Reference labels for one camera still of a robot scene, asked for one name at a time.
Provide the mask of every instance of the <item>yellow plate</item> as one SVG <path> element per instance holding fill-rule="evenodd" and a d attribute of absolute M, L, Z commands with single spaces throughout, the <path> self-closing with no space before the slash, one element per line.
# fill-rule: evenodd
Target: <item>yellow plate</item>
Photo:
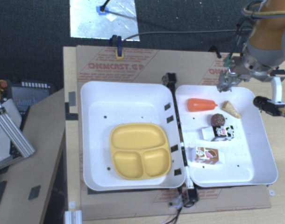
<path fill-rule="evenodd" d="M 114 169 L 125 179 L 161 177 L 171 168 L 168 140 L 158 125 L 118 125 L 110 133 L 109 145 Z"/>

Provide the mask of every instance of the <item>white tray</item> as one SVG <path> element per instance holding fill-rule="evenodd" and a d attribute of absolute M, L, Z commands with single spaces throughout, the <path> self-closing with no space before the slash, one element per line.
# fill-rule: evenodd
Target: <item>white tray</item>
<path fill-rule="evenodd" d="M 84 180 L 93 190 L 156 189 L 181 186 L 185 179 L 178 126 L 171 92 L 160 84 L 92 81 L 81 89 Z M 147 122 L 166 133 L 171 152 L 168 174 L 146 180 L 126 180 L 114 170 L 109 135 L 120 124 Z"/>
<path fill-rule="evenodd" d="M 189 112 L 189 98 L 215 101 L 218 106 L 211 111 Z M 278 172 L 267 140 L 259 110 L 254 107 L 254 94 L 242 87 L 233 87 L 232 92 L 219 93 L 215 86 L 182 85 L 176 90 L 182 134 L 189 165 L 189 175 L 201 187 L 271 184 Z M 221 110 L 229 100 L 241 114 L 236 119 Z M 235 137 L 231 141 L 203 140 L 201 129 L 210 126 L 213 114 L 220 113 L 225 125 L 233 125 Z M 216 148 L 219 162 L 210 165 L 194 162 L 195 147 Z"/>

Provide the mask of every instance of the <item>orange bottle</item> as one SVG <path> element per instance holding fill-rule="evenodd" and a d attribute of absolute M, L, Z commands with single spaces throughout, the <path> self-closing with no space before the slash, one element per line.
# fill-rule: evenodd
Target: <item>orange bottle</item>
<path fill-rule="evenodd" d="M 187 108 L 190 112 L 213 110 L 217 104 L 213 100 L 191 98 L 187 101 Z"/>

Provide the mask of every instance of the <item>dark floor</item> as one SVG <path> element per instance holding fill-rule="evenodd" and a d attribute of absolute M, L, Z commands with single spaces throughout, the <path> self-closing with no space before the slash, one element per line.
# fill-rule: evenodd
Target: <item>dark floor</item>
<path fill-rule="evenodd" d="M 135 0 L 139 32 L 235 29 L 241 8 L 253 0 Z M 63 88 L 63 47 L 106 46 L 70 38 L 69 0 L 0 0 L 0 79 L 35 79 Z M 234 33 L 146 35 L 125 47 L 229 52 Z M 61 223 L 63 162 L 45 223 Z"/>

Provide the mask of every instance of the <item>wedge of cheese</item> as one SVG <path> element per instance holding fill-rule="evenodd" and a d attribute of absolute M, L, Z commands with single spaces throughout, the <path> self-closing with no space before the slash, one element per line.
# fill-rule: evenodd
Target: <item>wedge of cheese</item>
<path fill-rule="evenodd" d="M 234 116 L 237 119 L 241 119 L 240 113 L 233 107 L 231 102 L 226 101 L 223 103 L 221 109 L 225 112 L 228 112 L 230 115 Z"/>

